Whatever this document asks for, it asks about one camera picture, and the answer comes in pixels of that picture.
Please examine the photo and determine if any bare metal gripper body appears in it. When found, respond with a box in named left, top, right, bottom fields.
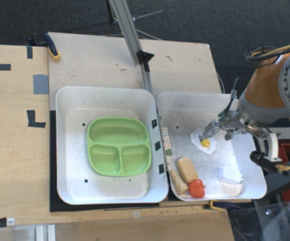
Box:
left=219, top=109, right=264, bottom=137

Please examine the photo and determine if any white and yellow fried egg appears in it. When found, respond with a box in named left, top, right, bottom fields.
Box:
left=190, top=127, right=217, bottom=156

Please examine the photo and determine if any white plastic tray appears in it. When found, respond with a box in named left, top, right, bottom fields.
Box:
left=55, top=85, right=170, bottom=206
left=157, top=91, right=267, bottom=202

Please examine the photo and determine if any white carton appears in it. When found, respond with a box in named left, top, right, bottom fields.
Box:
left=217, top=167, right=244, bottom=186

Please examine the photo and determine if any colourful printed packet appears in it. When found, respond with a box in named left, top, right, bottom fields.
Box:
left=161, top=127, right=174, bottom=157

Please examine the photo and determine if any tan bread loaf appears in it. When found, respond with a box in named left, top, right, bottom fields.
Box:
left=176, top=157, right=199, bottom=185

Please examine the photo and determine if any red tomato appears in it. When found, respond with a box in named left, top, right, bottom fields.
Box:
left=188, top=179, right=207, bottom=199

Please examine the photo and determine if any beige waffle cone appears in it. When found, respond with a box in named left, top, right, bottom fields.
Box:
left=169, top=170, right=189, bottom=196

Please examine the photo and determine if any green divided plate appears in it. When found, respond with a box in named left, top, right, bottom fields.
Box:
left=86, top=116, right=153, bottom=177

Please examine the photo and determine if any black cylinder on white bracket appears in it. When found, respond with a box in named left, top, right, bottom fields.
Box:
left=249, top=132, right=286, bottom=173

